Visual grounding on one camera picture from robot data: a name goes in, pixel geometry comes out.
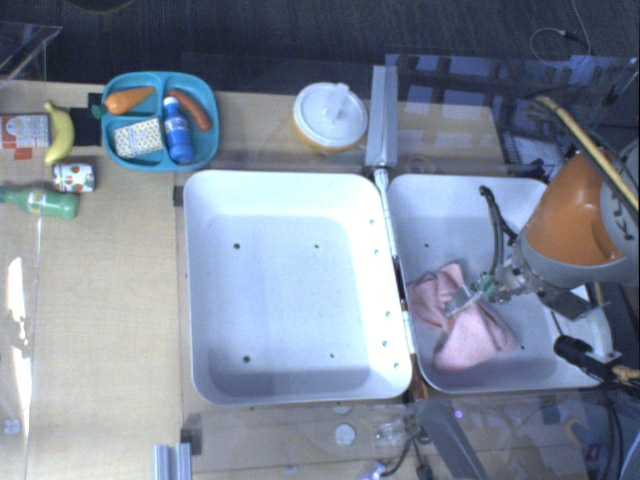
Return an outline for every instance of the dark floor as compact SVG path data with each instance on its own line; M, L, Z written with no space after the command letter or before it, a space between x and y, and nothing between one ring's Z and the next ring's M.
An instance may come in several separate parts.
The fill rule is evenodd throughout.
M638 55L640 0L575 0L602 56ZM96 15L59 0L0 0L0 20L62 25L49 78L106 82L133 70L180 70L183 55L383 63L387 53L533 58L540 27L581 35L570 0L138 0ZM545 58L583 54L541 34Z

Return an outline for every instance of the pink towel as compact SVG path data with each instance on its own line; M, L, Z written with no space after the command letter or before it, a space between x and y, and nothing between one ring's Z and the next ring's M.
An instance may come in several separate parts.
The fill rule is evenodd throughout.
M442 329L448 336L437 345L434 367L442 373L455 373L471 368L498 352L508 352L516 346L509 328L493 312L475 303L447 318L442 312L464 279L457 263L451 263L435 276L426 274L408 286L411 311Z

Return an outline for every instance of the yellow toy banana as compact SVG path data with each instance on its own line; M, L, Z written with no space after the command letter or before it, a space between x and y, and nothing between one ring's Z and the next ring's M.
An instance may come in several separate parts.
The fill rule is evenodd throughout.
M44 108L51 116L54 132L51 146L49 146L44 156L44 163L50 165L62 160L71 153L75 141L75 130L68 112L55 108L51 102L45 103Z

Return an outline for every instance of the blue tray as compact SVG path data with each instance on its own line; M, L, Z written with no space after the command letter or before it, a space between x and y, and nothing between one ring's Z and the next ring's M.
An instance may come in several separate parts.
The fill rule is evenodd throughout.
M133 87L152 86L155 92L142 103L122 116L104 114L100 121L102 127L103 145L113 160L129 169L141 171L192 171L207 165L218 151L220 141L220 121L218 107L211 88L200 78L185 73L165 71L142 71L139 73L125 73L112 79L105 87L102 102L110 93L130 89ZM196 124L187 112L184 117L189 121L191 145L194 151L193 162L185 165L175 163L169 157L166 147L136 158L121 158L114 147L114 130L121 126L158 117L162 125L162 100L171 89L178 89L193 98L207 113L211 120L211 128L206 132L198 130Z

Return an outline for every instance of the wooden table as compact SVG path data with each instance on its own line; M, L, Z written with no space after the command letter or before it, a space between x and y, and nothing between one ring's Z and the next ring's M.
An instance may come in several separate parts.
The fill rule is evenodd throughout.
M0 112L40 111L49 99L85 107L87 94L101 90L10 84L0 94ZM359 170L362 150L327 162L297 141L293 97L218 92L216 99L221 147L213 167ZM452 116L455 109L400 110L401 129L422 141L423 154L436 164L459 168L475 165L478 157L487 165L501 164L495 128L486 116L479 116L480 128L466 131L463 147L443 129L447 121L449 129L452 123L468 127L468 119ZM415 156L414 149L415 143L401 160ZM209 473L196 478L349 479L372 459L399 453L376 447L372 436L376 425L402 415L402 406L224 410L202 401L189 376L184 231L173 200L174 186L185 176L123 169L99 147L77 147L72 157L94 166L97 189L82 194L73 221L42 221L27 478L151 478L154 445L175 445L187 418L200 418L213 429L206 435L213 454L194 457L194 470ZM0 151L0 172L24 182L49 179L41 162L42 152L17 165ZM33 216L15 208L2 211L0 240L21 236L25 222L34 229ZM24 244L31 253L33 247ZM356 430L353 445L335 440L336 426L344 421ZM565 461L573 457L582 464L559 425L555 434L545 430L546 442L563 451ZM486 439L486 431L472 441L487 465L495 462L499 476L506 466L497 441ZM528 446L539 453L535 443ZM2 478L23 467L24 458L13 452L0 447ZM437 477L447 478L435 449L427 446L425 453ZM407 460L395 478L414 478L414 470L415 461Z

